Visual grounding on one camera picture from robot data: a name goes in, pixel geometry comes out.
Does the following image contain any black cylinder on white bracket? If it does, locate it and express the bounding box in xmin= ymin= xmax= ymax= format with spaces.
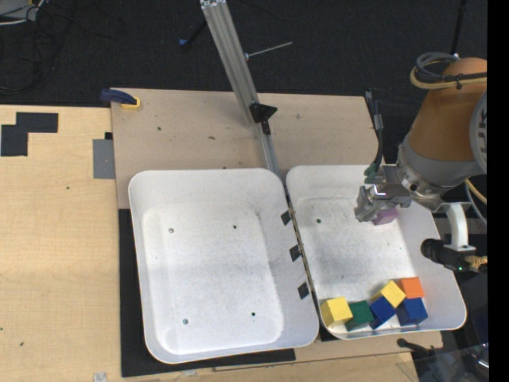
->
xmin=420 ymin=201 xmax=478 ymax=273

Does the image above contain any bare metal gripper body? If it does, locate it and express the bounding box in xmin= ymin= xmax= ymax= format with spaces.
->
xmin=369 ymin=164 xmax=445 ymax=213

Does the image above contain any white plastic tray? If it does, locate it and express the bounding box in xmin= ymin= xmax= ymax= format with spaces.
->
xmin=127 ymin=167 xmax=321 ymax=365
xmin=285 ymin=164 xmax=468 ymax=341

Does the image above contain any green cube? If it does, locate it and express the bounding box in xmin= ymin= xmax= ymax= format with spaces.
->
xmin=344 ymin=300 xmax=375 ymax=332

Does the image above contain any purple cube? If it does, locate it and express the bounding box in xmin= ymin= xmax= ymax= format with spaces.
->
xmin=371 ymin=206 xmax=400 ymax=227

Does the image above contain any pale wood board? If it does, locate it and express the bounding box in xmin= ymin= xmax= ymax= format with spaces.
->
xmin=109 ymin=88 xmax=445 ymax=372

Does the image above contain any blue cube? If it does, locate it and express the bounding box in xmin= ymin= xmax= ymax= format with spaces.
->
xmin=368 ymin=295 xmax=398 ymax=331
xmin=395 ymin=297 xmax=429 ymax=328

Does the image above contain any orange cube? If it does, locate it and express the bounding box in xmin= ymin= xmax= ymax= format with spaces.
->
xmin=398 ymin=276 xmax=426 ymax=300

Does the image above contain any yellow cube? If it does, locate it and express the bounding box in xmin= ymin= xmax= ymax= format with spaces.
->
xmin=371 ymin=279 xmax=407 ymax=310
xmin=319 ymin=296 xmax=354 ymax=327

